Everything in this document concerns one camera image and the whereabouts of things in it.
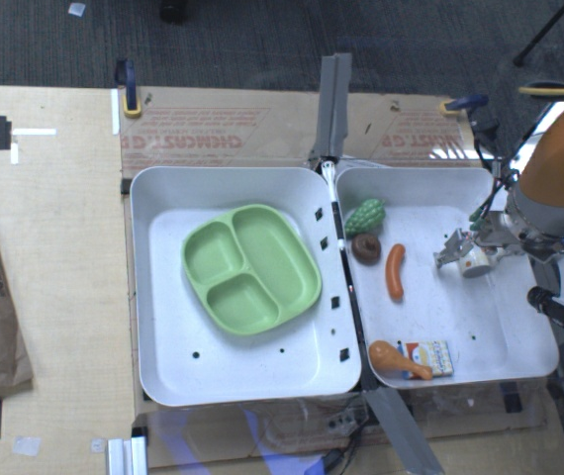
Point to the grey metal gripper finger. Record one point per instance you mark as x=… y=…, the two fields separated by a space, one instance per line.
x=457 y=239
x=446 y=257

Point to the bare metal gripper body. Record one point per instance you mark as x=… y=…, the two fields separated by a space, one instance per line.
x=502 y=233

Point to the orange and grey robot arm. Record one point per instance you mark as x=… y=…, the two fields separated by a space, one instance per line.
x=554 y=166

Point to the small white can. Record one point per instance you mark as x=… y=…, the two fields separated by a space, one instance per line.
x=475 y=264

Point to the orange sausage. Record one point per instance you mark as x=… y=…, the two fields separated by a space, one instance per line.
x=395 y=271

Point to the white plastic tray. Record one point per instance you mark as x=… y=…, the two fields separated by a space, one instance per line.
x=242 y=364
x=465 y=314

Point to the brown doughnut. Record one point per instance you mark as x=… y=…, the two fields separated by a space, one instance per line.
x=366 y=248

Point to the green grapes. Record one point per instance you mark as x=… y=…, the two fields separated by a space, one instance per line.
x=365 y=217

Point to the white and blue carton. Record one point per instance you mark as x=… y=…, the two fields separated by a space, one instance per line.
x=435 y=356

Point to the orange chicken drumstick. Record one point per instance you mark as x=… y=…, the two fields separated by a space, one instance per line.
x=391 y=358

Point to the green divided plate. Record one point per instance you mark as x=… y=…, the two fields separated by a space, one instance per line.
x=250 y=267

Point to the brown cardboard board red print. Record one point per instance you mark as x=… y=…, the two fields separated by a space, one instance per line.
x=242 y=131

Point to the black cylinder on white bracket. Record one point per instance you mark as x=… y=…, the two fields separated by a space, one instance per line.
x=556 y=305

